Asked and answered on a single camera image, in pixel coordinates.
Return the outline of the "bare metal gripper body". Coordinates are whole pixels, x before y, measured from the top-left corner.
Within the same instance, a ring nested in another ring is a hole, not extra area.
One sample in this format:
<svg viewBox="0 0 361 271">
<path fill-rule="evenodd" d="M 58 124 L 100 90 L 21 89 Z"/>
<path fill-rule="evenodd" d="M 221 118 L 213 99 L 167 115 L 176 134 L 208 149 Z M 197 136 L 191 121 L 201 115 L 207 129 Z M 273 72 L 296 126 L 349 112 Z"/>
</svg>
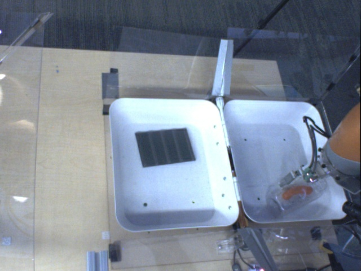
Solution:
<svg viewBox="0 0 361 271">
<path fill-rule="evenodd" d="M 316 162 L 312 167 L 301 170 L 306 182 L 316 182 L 330 177 L 344 190 L 352 194 L 360 193 L 360 163 L 351 162 L 335 167 L 331 163 Z"/>
</svg>

